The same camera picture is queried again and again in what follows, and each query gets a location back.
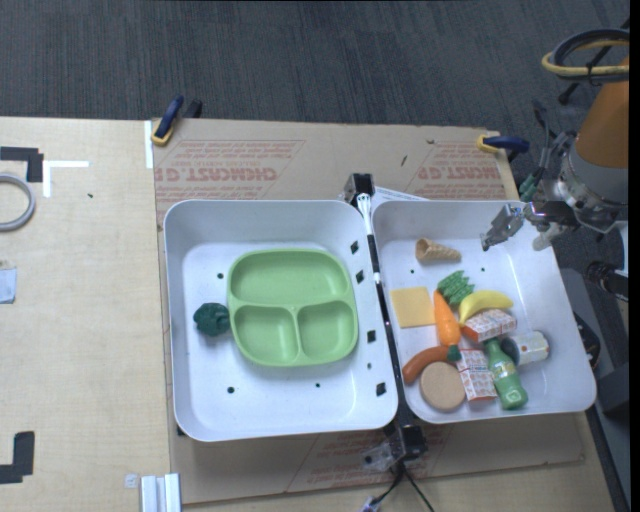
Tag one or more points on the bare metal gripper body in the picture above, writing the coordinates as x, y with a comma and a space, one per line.
575, 207

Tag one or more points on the white paper sheet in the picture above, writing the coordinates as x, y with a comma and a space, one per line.
400, 194

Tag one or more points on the black cylinder on white bracket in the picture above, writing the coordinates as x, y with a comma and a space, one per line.
606, 276

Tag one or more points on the brown cardboard board red print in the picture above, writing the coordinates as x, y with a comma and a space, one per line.
280, 165

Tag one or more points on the white tape roll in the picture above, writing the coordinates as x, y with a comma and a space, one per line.
31, 200

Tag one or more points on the white and orange can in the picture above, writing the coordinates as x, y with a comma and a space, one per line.
530, 347

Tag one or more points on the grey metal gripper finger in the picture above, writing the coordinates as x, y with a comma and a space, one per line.
509, 215
491, 239

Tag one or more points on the green broccoli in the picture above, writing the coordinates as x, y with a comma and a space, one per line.
211, 319

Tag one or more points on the large orange and white carton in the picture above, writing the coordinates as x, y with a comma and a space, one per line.
490, 325

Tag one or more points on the small orange and white carton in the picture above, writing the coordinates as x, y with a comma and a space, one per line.
472, 359
479, 386

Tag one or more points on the green pea pods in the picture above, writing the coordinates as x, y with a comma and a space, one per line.
455, 286

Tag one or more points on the green bottle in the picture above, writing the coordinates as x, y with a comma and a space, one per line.
505, 375

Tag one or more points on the thin black and white rod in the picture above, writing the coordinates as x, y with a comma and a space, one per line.
372, 250

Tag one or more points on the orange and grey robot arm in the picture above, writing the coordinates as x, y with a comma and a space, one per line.
605, 125

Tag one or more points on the tan ice cream cone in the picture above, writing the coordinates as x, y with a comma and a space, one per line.
434, 251

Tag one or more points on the orange carrot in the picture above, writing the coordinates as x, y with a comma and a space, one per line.
445, 320

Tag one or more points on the green divided plate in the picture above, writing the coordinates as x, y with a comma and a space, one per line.
290, 272

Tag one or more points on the white plastic tray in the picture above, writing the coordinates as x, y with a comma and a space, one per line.
540, 280
210, 390

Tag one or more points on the orange sausage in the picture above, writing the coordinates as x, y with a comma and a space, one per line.
422, 362

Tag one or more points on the yellow cheese slice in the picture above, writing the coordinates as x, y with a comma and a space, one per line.
412, 307

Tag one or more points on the tan round biscuit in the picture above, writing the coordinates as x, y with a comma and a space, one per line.
442, 386

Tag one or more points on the yellow banana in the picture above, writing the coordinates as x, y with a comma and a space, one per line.
487, 300

